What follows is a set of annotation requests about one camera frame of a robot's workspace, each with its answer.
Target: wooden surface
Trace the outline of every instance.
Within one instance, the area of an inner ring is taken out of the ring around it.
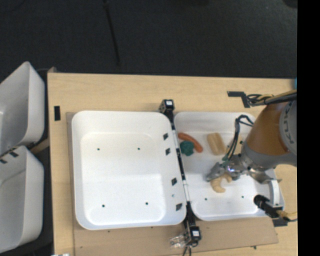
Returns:
[[[279,94],[291,90],[292,86],[293,81],[288,79],[48,73],[54,252],[76,256],[91,255],[92,252],[100,253],[98,255],[179,255],[182,252],[166,247],[171,234],[180,230],[179,226],[104,230],[99,236],[97,232],[88,235],[88,231],[74,221],[66,113],[81,110],[155,111],[163,99],[173,99],[176,112],[244,111],[257,116],[262,106],[244,108],[241,99],[228,97],[227,91]],[[55,121],[54,106],[60,106],[59,121]],[[284,165],[275,171],[277,177],[283,179],[280,187],[285,208],[294,212],[297,210],[297,169]],[[259,223],[253,218],[197,223],[203,232],[203,240],[192,255],[298,255],[297,222],[276,229],[267,217],[261,218]],[[254,245],[261,246],[257,249],[247,247]]]

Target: black floor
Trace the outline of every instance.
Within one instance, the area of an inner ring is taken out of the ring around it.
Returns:
[[[295,78],[298,9],[288,6],[295,2],[0,0],[0,81],[24,61],[42,75],[55,66],[70,73]],[[46,227],[44,247],[29,255],[50,255],[50,220]]]

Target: wooden table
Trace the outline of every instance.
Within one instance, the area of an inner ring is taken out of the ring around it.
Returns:
[[[289,79],[55,72],[49,72],[47,77],[54,253],[72,256],[181,255],[181,249],[169,249],[168,241],[182,227],[125,228],[111,232],[81,228],[73,214],[66,113],[156,111],[163,99],[173,99],[176,112],[247,112],[257,117],[263,106],[244,108],[241,98],[228,97],[227,91],[276,95],[293,88],[293,80]],[[296,211],[297,169],[283,165],[275,172],[282,179],[280,187],[286,210]],[[298,255],[297,222],[274,228],[270,218],[262,217],[197,224],[203,239],[192,251],[196,256]]]

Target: wooden board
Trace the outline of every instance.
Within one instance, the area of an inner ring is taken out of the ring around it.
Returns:
[[[228,97],[227,91],[279,94],[291,90],[292,86],[293,81],[288,79],[48,73],[54,252],[76,256],[106,255],[106,252],[107,255],[151,256],[182,253],[181,249],[169,248],[170,237],[182,230],[181,225],[101,231],[85,230],[78,225],[72,209],[66,113],[155,111],[163,99],[173,99],[176,112],[244,111],[257,116],[262,106],[244,108],[241,99]],[[60,120],[55,120],[57,106]],[[283,179],[280,187],[287,211],[296,211],[296,168],[279,166],[276,174]],[[203,239],[192,251],[194,255],[298,254],[296,222],[276,229],[268,217],[197,223]],[[257,250],[250,248],[256,245],[263,246]]]

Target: orange hot dog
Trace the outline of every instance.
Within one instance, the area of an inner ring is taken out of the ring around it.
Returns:
[[[204,148],[200,145],[200,143],[195,138],[191,137],[190,135],[183,133],[183,132],[179,132],[178,138],[183,141],[192,142],[194,144],[195,151],[197,151],[198,153],[201,153],[202,151],[204,151]]]

